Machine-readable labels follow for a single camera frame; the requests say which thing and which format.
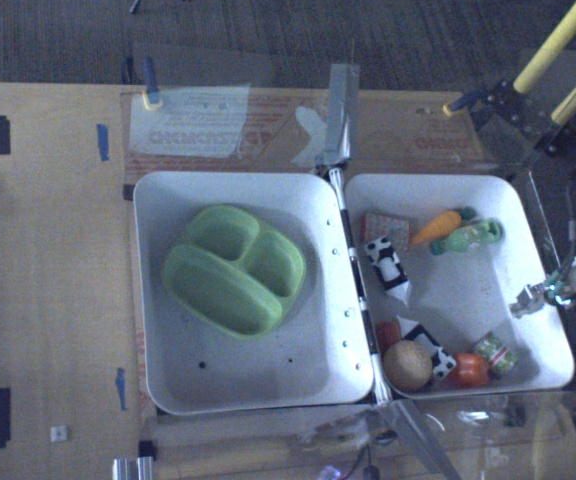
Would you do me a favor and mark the white plastic tray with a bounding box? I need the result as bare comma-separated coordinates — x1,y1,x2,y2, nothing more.
132,170,375,416
343,172,576,399

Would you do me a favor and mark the brown cardboard board red print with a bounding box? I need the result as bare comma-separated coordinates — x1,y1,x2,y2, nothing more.
119,86,502,449

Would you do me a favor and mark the orange carrot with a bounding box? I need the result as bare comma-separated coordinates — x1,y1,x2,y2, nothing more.
410,206,477,246

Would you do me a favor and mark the green divided plate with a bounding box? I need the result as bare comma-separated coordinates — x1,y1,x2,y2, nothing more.
161,203,307,340

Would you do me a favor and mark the black and white cow carton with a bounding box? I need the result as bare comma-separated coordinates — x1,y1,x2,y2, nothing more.
397,316,458,382
364,235,413,307

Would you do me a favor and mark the orange red round toy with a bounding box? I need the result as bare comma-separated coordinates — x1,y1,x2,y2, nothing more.
447,351,492,390

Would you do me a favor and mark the green and white can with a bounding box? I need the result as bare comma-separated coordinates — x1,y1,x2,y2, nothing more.
473,331,518,375

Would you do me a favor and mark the brown bread bun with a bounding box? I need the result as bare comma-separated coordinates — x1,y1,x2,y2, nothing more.
382,339,434,392

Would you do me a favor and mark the green plastic bottle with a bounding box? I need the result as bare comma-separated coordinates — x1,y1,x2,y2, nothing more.
429,217,504,257

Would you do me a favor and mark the red block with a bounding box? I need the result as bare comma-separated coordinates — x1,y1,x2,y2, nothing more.
375,320,402,357

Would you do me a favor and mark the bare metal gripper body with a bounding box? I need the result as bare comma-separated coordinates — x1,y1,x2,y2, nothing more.
542,260,576,308

